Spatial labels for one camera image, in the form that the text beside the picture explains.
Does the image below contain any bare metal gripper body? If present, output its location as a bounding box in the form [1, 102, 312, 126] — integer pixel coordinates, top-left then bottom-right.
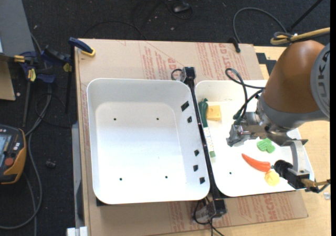
[237, 111, 279, 146]

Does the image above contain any green toy lettuce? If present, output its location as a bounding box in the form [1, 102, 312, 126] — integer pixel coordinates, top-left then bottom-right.
[256, 137, 276, 154]

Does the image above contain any white and green packet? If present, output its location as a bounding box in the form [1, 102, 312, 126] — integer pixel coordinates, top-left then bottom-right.
[203, 126, 217, 163]

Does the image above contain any yellow toy cheese wedge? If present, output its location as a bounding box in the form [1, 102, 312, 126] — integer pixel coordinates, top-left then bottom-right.
[206, 104, 222, 122]

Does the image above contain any orange toy carrot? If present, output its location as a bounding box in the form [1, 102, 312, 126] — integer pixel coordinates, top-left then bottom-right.
[241, 153, 272, 173]

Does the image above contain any white plastic tray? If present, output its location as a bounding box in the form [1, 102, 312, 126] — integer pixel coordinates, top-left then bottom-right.
[194, 79, 316, 198]
[86, 78, 211, 205]

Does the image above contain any green toy pepper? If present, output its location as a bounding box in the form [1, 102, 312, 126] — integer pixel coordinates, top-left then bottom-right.
[197, 98, 209, 128]

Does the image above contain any thin black and white rod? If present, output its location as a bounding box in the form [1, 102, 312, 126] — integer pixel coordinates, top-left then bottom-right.
[186, 77, 220, 201]

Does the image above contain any yellow toy corn piece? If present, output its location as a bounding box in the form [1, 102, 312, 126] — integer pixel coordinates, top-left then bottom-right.
[264, 170, 281, 187]

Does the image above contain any brown cardboard board red print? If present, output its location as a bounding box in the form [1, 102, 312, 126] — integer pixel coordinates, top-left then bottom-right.
[74, 38, 309, 236]

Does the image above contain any black cylinder on white bracket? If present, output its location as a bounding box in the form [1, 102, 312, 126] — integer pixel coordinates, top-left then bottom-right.
[272, 137, 312, 190]

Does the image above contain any black block with thin wires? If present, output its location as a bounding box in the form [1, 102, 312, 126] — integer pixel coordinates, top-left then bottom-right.
[195, 199, 227, 224]
[180, 66, 197, 83]

